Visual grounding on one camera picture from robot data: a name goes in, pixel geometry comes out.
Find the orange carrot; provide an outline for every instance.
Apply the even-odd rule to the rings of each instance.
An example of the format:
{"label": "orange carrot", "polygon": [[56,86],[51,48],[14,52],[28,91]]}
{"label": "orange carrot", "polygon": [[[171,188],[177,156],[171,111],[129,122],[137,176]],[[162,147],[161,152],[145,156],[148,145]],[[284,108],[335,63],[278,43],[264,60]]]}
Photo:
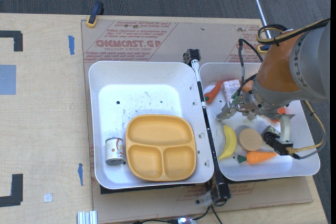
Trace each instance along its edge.
{"label": "orange carrot", "polygon": [[219,92],[219,90],[222,86],[222,83],[223,83],[223,81],[219,80],[217,82],[217,84],[213,87],[213,89],[210,92],[207,92],[204,95],[206,102],[211,103],[215,99],[216,95],[218,94],[218,92]]}
{"label": "orange carrot", "polygon": [[257,164],[274,158],[275,156],[277,156],[276,152],[250,151],[246,154],[246,157],[239,155],[238,162],[247,161],[249,164]]}

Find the wooden table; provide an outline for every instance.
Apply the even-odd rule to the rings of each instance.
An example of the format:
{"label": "wooden table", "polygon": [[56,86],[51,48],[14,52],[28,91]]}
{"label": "wooden table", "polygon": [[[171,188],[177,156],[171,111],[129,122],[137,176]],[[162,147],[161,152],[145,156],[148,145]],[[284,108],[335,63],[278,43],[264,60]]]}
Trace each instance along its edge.
{"label": "wooden table", "polygon": [[[16,66],[16,94],[0,94],[0,197],[10,195],[12,175],[23,174],[23,201],[19,206],[0,207],[1,223],[76,223],[77,212],[93,209],[90,170],[83,170],[83,185],[78,175],[79,164],[90,166],[80,24],[83,19],[87,16],[0,14],[0,30],[21,31],[24,46],[23,52],[14,52],[13,39],[0,38],[0,65]],[[75,38],[74,55],[69,53],[69,35]],[[311,203],[222,212],[219,217],[224,223],[327,223],[313,178],[309,176],[307,181]],[[44,202],[44,195],[49,193],[53,201]],[[198,223],[217,220],[214,214],[208,214]]]}

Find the white can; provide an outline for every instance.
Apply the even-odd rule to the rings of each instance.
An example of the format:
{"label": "white can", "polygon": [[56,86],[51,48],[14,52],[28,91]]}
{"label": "white can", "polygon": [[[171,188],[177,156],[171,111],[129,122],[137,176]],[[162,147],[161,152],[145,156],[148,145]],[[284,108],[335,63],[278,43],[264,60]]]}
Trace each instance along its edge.
{"label": "white can", "polygon": [[123,140],[118,137],[112,137],[105,141],[105,162],[107,165],[125,164],[123,153]]}

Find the yellow banana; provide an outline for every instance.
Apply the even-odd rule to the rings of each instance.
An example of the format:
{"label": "yellow banana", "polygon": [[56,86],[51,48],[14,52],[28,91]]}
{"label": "yellow banana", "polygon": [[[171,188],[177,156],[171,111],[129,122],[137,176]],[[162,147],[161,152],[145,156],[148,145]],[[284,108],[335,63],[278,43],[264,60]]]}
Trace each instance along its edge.
{"label": "yellow banana", "polygon": [[219,161],[221,159],[232,156],[237,146],[236,132],[229,125],[224,125],[223,130],[225,135],[225,146],[222,153],[218,157]]}

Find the red pepper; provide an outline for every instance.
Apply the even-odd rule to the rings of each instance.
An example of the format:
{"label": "red pepper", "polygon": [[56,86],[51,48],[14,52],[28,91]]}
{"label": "red pepper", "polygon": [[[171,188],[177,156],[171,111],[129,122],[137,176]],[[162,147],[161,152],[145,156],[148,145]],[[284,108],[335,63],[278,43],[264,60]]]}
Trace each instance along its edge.
{"label": "red pepper", "polygon": [[204,95],[204,97],[205,97],[205,101],[206,101],[207,103],[211,103],[211,102],[215,99],[215,97],[216,97],[216,95],[218,94],[218,92],[219,92],[219,90],[220,90],[222,84],[223,84],[223,81],[222,81],[222,80],[219,80],[219,81],[217,82],[217,84],[213,87],[213,89],[212,89],[210,92],[207,92],[207,93]]}

